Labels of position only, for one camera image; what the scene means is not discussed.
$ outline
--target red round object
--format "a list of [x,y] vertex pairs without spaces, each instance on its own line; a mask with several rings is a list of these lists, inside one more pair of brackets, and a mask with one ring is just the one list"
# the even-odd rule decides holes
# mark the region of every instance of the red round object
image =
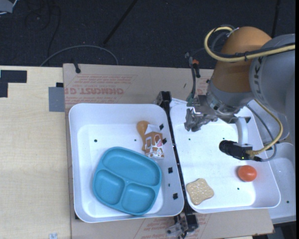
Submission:
[[253,181],[257,177],[257,171],[251,165],[243,165],[238,169],[238,176],[243,181]]

